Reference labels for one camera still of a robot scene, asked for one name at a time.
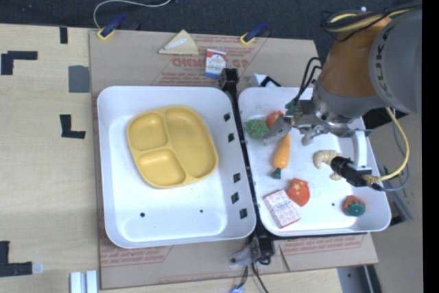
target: toy carrot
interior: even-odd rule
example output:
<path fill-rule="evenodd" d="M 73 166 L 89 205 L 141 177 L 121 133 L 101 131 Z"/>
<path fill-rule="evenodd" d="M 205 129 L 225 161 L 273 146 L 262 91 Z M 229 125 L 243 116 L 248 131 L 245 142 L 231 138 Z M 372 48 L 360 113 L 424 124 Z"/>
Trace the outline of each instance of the toy carrot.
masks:
<path fill-rule="evenodd" d="M 271 126 L 273 122 L 276 121 L 276 119 L 282 115 L 281 111 L 276 111 L 274 114 L 268 115 L 265 119 L 265 123 L 268 127 Z M 291 148 L 291 137 L 289 134 L 286 134 L 282 139 L 277 147 L 277 151 L 274 154 L 273 157 L 273 166 L 276 168 L 272 173 L 271 176 L 273 178 L 281 178 L 281 170 L 285 169 L 289 162 L 289 150 Z"/>

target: cardboard box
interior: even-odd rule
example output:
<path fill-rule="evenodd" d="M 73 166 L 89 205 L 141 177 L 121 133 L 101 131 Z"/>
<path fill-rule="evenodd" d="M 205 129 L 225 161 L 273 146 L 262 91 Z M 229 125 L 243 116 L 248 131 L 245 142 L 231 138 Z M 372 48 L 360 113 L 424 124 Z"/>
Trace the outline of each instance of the cardboard box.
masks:
<path fill-rule="evenodd" d="M 96 32 L 89 32 L 89 44 L 101 288 L 240 277 L 242 269 L 230 266 L 229 258 L 247 244 L 247 239 L 136 249 L 119 248 L 108 239 L 102 208 L 97 96 L 104 88 L 117 85 L 215 86 L 217 80 L 204 75 L 207 49 L 227 53 L 227 67 L 236 68 L 239 73 L 238 92 L 250 86 L 253 73 L 268 75 L 283 86 L 298 86 L 308 59 L 316 56 L 314 43 L 256 38 L 243 47 L 239 37 L 193 34 L 199 56 L 167 56 L 158 51 L 175 34 L 116 31 L 110 40 L 102 42 Z M 276 240 L 275 247 L 271 264 L 259 267 L 261 274 L 377 262 L 367 233 Z"/>

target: light wood surface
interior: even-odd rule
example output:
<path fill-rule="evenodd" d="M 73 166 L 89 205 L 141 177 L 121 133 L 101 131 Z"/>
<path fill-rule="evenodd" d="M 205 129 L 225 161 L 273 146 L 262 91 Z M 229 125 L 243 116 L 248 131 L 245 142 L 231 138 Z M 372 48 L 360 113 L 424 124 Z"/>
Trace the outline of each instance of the light wood surface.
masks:
<path fill-rule="evenodd" d="M 0 75 L 0 240 L 9 262 L 41 262 L 44 271 L 0 278 L 0 292 L 68 292 L 73 271 L 99 271 L 93 117 L 90 93 L 69 93 L 68 67 L 89 67 L 88 29 L 0 25 L 0 52 L 38 51 Z M 60 115 L 85 139 L 61 137 Z M 336 269 L 263 275 L 270 292 L 341 292 Z M 111 292 L 229 292 L 239 279 Z M 262 292 L 249 277 L 247 292 Z"/>

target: black connector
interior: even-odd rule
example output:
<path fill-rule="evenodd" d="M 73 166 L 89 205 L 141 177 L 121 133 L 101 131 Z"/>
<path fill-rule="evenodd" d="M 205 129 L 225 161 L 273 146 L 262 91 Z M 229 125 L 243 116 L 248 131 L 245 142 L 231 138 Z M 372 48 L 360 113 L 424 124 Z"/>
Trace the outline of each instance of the black connector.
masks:
<path fill-rule="evenodd" d="M 364 187 L 367 185 L 363 176 L 370 174 L 370 169 L 358 170 L 348 158 L 336 156 L 331 161 L 331 169 L 345 178 L 354 187 Z"/>

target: yellow plate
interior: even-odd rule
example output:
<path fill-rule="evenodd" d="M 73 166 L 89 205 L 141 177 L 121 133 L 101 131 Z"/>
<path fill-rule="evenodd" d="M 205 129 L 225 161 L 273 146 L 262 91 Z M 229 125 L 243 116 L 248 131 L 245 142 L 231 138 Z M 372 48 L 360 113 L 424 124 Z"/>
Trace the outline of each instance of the yellow plate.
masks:
<path fill-rule="evenodd" d="M 188 185 L 210 176 L 218 166 L 206 125 L 187 106 L 166 106 L 137 115 L 126 133 L 137 169 L 153 187 Z"/>

